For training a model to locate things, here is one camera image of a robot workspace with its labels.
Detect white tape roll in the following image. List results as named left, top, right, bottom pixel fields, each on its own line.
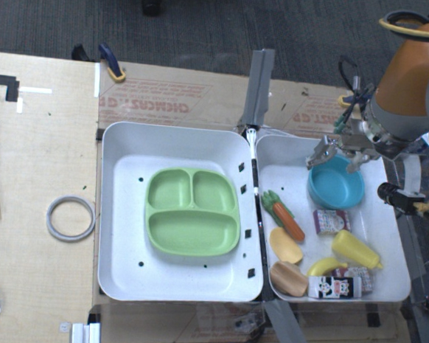
left=43, top=193, right=99, bottom=245

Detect brown cardboard board red print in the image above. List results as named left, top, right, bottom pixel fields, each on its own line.
left=78, top=60, right=419, bottom=343

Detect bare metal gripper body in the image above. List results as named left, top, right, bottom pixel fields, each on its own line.
left=334, top=108, right=389, bottom=162

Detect white carton with pink print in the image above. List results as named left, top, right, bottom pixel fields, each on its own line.
left=310, top=207, right=353, bottom=238

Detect yellow banana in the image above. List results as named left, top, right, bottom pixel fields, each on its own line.
left=305, top=254, right=349, bottom=280

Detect blue bowl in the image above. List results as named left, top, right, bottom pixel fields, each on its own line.
left=305, top=152, right=369, bottom=213

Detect white carton with cow print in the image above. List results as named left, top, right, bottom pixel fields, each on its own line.
left=306, top=273, right=364, bottom=303

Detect yellow potato crisp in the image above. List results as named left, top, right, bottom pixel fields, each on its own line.
left=267, top=226, right=306, bottom=266

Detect pink patterned carton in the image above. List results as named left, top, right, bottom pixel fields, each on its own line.
left=329, top=263, right=375, bottom=295

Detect white plastic tray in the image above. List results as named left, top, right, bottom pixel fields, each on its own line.
left=89, top=119, right=276, bottom=313
left=243, top=133, right=424, bottom=313

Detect orange carrot with green top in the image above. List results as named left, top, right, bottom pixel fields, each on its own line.
left=257, top=189, right=310, bottom=243

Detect tan bread bun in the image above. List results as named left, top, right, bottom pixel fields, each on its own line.
left=267, top=260, right=312, bottom=299

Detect yellow squeeze bottle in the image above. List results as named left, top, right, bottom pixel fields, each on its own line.
left=329, top=228, right=387, bottom=271

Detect black cylinder on white bracket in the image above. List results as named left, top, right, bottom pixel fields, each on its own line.
left=375, top=154, right=429, bottom=218

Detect green divided plate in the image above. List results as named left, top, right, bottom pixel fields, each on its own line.
left=141, top=164, right=246, bottom=260

